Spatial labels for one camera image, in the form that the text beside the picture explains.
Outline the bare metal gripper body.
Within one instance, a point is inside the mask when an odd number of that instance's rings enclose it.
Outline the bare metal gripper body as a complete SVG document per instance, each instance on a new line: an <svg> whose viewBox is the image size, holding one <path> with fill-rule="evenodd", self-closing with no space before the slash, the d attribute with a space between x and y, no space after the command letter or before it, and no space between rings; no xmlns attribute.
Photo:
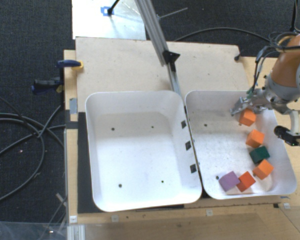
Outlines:
<svg viewBox="0 0 300 240"><path fill-rule="evenodd" d="M263 107L265 110L275 110L280 114L287 114L290 109L288 108L288 101L280 98L272 90L266 88L257 88L247 94L250 99L249 108Z"/></svg>

